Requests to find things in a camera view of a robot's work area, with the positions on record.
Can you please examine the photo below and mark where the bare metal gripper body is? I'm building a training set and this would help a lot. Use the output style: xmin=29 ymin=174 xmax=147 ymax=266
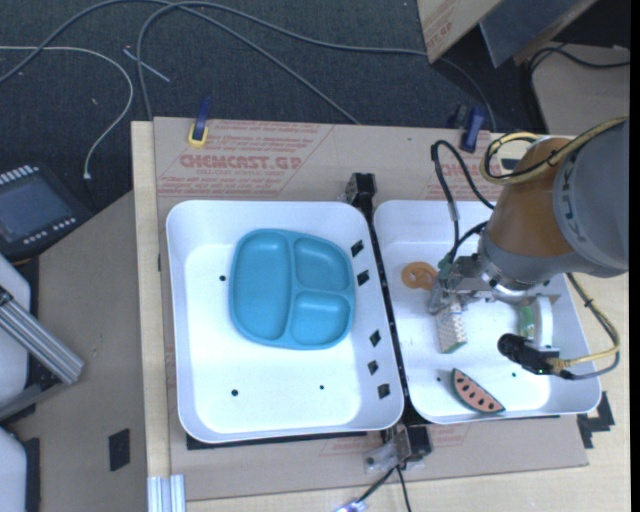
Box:
xmin=437 ymin=253 xmax=535 ymax=305

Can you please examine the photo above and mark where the white patterned carton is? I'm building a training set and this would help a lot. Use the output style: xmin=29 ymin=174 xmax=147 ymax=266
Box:
xmin=433 ymin=304 xmax=469 ymax=355

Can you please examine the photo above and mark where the orange toy pretzel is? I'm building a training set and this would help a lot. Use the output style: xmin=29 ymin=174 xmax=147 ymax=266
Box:
xmin=400 ymin=262 xmax=438 ymax=292

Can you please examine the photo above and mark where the green packet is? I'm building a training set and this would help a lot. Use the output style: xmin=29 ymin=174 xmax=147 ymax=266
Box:
xmin=518 ymin=304 xmax=537 ymax=340

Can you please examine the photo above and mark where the toy watermelon slice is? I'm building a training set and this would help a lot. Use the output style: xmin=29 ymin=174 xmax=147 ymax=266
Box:
xmin=449 ymin=367 xmax=507 ymax=416

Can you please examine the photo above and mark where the white plastic tray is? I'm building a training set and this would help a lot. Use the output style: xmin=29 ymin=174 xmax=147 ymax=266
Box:
xmin=372 ymin=199 xmax=603 ymax=426
xmin=164 ymin=199 xmax=406 ymax=445

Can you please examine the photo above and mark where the blue divided plate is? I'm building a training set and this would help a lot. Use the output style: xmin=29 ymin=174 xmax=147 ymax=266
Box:
xmin=228 ymin=228 xmax=358 ymax=351

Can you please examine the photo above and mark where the brown cardboard board red print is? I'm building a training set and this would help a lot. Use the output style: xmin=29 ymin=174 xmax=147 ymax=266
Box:
xmin=152 ymin=116 xmax=591 ymax=502

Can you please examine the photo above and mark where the black cylinder on white bracket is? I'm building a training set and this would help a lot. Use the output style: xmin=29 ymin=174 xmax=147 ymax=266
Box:
xmin=496 ymin=293 xmax=562 ymax=376

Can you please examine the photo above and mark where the black block with thin wires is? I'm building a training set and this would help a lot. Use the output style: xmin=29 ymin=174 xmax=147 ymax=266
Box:
xmin=383 ymin=424 xmax=433 ymax=472
xmin=344 ymin=172 xmax=377 ymax=207

